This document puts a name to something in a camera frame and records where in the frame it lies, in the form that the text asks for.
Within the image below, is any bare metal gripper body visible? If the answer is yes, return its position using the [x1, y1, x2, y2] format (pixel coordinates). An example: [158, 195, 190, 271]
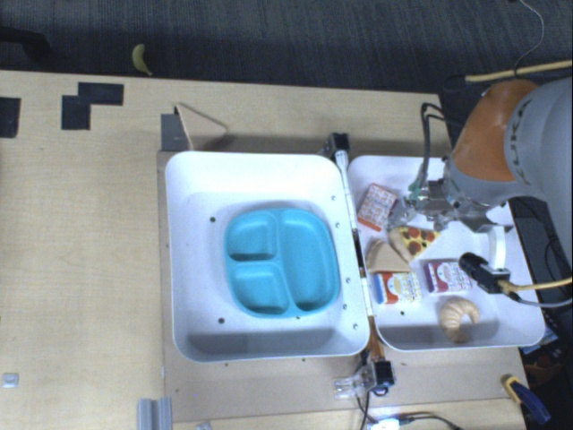
[414, 178, 467, 223]

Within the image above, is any pizza slice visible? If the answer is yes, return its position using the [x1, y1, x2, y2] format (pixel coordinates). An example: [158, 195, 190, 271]
[387, 225, 442, 264]

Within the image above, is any orange patterned carton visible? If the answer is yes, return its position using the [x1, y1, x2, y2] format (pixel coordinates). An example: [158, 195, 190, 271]
[355, 183, 399, 233]

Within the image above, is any tan bread slice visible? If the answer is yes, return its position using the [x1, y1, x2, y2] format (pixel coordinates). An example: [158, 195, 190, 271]
[365, 238, 413, 274]

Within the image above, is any purple and white carton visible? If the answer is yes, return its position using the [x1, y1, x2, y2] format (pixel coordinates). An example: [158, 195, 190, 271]
[422, 258, 474, 295]

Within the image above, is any orange and blue carton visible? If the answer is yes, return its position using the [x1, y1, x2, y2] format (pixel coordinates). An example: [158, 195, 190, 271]
[372, 271, 423, 305]

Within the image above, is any tan croissant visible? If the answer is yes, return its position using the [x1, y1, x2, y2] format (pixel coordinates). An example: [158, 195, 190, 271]
[438, 296, 482, 345]

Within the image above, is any blue divided plate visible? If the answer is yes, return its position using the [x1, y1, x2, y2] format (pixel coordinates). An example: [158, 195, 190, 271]
[223, 208, 340, 319]

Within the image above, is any white plastic tray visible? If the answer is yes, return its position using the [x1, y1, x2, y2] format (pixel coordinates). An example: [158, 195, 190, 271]
[164, 150, 372, 364]
[346, 154, 548, 353]

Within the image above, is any yellow banana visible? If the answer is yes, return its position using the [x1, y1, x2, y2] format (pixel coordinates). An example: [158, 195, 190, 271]
[130, 43, 154, 78]

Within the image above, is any black cylinder on white bracket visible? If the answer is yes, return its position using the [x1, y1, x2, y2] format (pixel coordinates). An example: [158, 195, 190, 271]
[458, 225, 512, 296]

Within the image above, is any black block with thin wires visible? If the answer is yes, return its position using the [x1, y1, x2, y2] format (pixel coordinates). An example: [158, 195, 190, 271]
[372, 360, 397, 397]
[326, 132, 351, 155]

